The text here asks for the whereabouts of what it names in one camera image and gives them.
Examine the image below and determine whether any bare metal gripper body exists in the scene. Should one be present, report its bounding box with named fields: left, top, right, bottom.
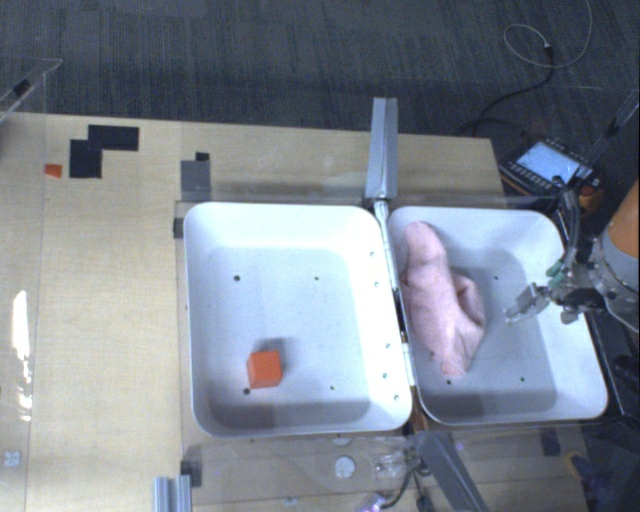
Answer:
left=547, top=263, right=619, bottom=326

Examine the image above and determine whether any white plastic tray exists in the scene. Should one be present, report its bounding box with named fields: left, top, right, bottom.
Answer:
left=182, top=200, right=414, bottom=440
left=387, top=205, right=610, bottom=428

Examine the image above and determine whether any pink toy meat piece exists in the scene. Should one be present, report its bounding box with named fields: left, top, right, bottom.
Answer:
left=399, top=220, right=487, bottom=379

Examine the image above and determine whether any orange cube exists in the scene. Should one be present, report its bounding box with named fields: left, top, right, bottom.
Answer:
left=245, top=349, right=285, bottom=391

